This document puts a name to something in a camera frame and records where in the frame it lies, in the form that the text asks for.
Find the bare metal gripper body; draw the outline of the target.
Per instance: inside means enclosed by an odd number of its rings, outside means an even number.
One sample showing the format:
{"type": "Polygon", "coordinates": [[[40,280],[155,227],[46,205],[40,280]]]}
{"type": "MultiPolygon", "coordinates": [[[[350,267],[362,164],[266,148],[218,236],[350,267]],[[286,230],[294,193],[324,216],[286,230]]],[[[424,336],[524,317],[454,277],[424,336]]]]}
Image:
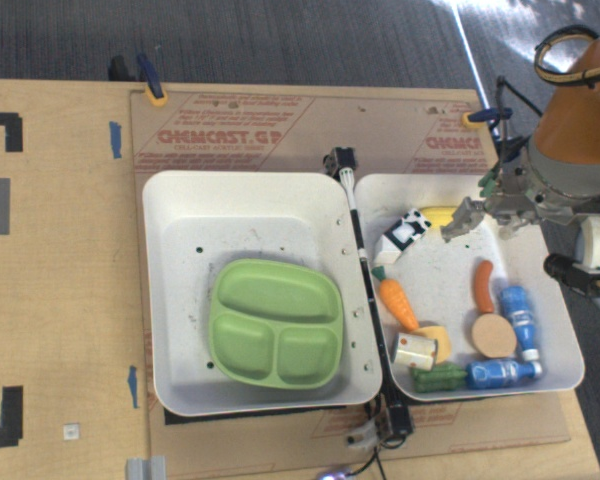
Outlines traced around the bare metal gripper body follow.
{"type": "Polygon", "coordinates": [[[569,193],[525,176],[499,176],[485,181],[482,197],[485,212],[501,225],[549,221],[567,226],[600,216],[600,192],[569,193]]]}

